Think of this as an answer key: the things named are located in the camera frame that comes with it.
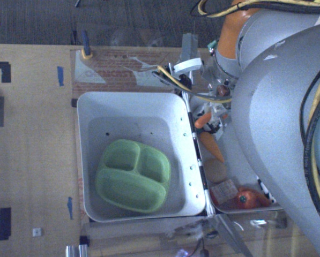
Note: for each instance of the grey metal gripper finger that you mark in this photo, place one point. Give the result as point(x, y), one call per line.
point(215, 125)
point(205, 108)

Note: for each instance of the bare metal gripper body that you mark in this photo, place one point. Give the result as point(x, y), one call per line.
point(220, 89)

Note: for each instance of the small orange carrot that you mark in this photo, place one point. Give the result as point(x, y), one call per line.
point(202, 120)

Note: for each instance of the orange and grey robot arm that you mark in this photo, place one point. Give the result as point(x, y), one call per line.
point(269, 111)

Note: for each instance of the long orange carrot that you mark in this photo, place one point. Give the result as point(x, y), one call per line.
point(212, 144)

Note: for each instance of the white plastic tray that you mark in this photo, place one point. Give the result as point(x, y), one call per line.
point(230, 157)
point(138, 108)

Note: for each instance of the thin black and white rod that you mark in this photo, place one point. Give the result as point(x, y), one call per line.
point(200, 162)

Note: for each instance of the brown round potato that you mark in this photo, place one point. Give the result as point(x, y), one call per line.
point(215, 170)

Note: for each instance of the beige square biscuit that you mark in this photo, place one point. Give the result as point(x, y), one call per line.
point(224, 191)

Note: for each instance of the red orange pepper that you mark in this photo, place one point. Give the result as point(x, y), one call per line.
point(249, 199)

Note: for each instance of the black and white stick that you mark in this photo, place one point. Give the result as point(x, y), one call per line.
point(266, 192)

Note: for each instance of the green divided plate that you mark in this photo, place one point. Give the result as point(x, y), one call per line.
point(133, 178)

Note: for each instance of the small white square block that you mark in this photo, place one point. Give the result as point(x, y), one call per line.
point(36, 232)

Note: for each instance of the black cylinder on white bracket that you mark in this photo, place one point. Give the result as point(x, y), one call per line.
point(187, 65)

